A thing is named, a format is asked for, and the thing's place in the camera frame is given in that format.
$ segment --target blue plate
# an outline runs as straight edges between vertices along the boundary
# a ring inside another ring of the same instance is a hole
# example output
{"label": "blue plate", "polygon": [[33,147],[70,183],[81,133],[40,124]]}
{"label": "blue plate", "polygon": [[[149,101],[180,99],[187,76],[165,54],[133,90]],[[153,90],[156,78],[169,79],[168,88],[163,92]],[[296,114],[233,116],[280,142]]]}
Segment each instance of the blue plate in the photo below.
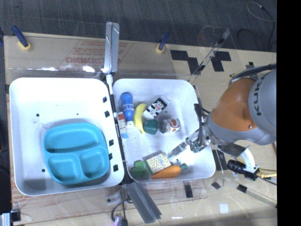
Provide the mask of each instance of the blue plate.
{"label": "blue plate", "polygon": [[71,123],[49,129],[43,138],[43,150],[51,177],[61,184],[94,180],[109,169],[103,134],[90,123]]}

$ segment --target orange carrot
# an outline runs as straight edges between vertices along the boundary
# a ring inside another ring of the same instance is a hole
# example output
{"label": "orange carrot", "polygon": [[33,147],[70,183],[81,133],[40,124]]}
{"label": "orange carrot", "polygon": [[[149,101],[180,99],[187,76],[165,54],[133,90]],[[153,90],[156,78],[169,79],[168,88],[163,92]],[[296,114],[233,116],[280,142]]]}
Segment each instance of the orange carrot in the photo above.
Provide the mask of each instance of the orange carrot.
{"label": "orange carrot", "polygon": [[153,174],[151,176],[152,179],[156,178],[173,178],[178,176],[183,169],[187,169],[187,165],[183,163],[181,166],[178,165],[172,165],[167,168],[164,168],[163,170]]}

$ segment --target black tape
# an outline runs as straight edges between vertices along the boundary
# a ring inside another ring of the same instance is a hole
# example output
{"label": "black tape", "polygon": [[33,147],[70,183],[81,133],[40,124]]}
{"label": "black tape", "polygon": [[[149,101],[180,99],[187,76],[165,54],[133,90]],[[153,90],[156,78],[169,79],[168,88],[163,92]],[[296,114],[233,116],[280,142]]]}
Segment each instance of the black tape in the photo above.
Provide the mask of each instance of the black tape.
{"label": "black tape", "polygon": [[193,74],[198,68],[198,60],[197,58],[189,58],[187,59],[190,73]]}
{"label": "black tape", "polygon": [[243,186],[243,185],[241,185],[241,184],[239,184],[236,189],[238,189],[239,191],[241,191],[243,193],[246,193],[246,191],[247,191],[248,188],[245,187],[245,186]]}
{"label": "black tape", "polygon": [[221,188],[221,186],[217,182],[212,183],[211,186],[213,186],[215,189]]}
{"label": "black tape", "polygon": [[216,51],[214,56],[221,61],[231,61],[230,53],[225,51]]}
{"label": "black tape", "polygon": [[171,50],[170,54],[171,54],[171,58],[173,60],[188,60],[189,59],[187,51]]}
{"label": "black tape", "polygon": [[192,189],[190,185],[184,185],[185,193],[187,198],[193,198]]}
{"label": "black tape", "polygon": [[212,154],[215,161],[216,170],[228,170],[224,153],[219,150],[212,150]]}
{"label": "black tape", "polygon": [[216,57],[210,57],[215,72],[223,72],[222,62]]}
{"label": "black tape", "polygon": [[12,222],[21,221],[21,213],[20,211],[12,211],[10,213],[10,218]]}

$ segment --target drain hole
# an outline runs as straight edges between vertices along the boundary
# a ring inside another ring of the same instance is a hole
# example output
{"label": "drain hole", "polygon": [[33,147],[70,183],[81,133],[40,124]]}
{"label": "drain hole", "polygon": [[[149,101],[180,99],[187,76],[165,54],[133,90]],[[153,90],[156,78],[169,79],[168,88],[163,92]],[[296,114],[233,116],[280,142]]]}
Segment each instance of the drain hole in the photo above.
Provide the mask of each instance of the drain hole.
{"label": "drain hole", "polygon": [[118,165],[113,166],[113,171],[118,171]]}

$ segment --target gray robot arm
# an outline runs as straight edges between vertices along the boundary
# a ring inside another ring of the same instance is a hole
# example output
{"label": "gray robot arm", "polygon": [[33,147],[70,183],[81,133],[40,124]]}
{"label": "gray robot arm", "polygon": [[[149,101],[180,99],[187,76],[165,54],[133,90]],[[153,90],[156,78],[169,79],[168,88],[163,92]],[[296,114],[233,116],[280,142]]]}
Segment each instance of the gray robot arm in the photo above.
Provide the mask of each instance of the gray robot arm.
{"label": "gray robot arm", "polygon": [[[238,81],[251,73],[267,69],[272,71],[257,81]],[[242,156],[246,164],[230,160],[228,168],[255,180],[259,167],[249,149],[236,145],[235,142],[248,140],[258,145],[276,142],[276,76],[276,64],[262,66],[255,71],[246,70],[235,76],[202,127],[202,143],[193,143],[190,149],[196,153],[212,144],[234,158]]]}

